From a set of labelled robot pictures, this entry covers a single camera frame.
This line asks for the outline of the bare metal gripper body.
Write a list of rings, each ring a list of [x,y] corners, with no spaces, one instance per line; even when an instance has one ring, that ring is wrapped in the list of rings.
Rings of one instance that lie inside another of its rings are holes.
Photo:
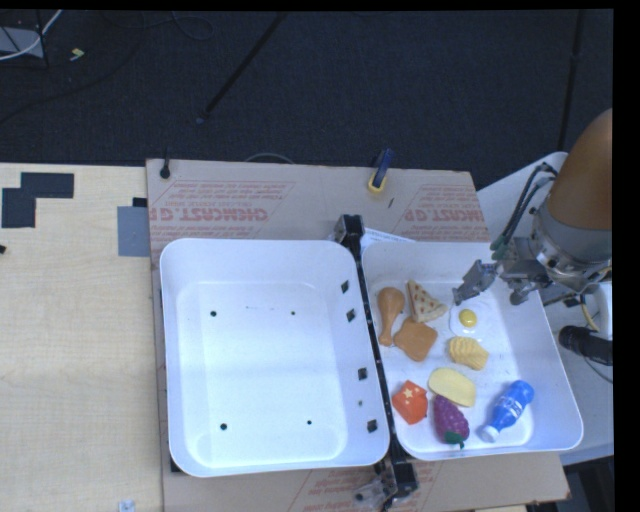
[[[582,247],[571,252],[542,235],[515,237],[497,252],[501,264],[500,278],[532,281],[540,284],[545,297],[590,293],[609,272],[611,256],[588,254]]]

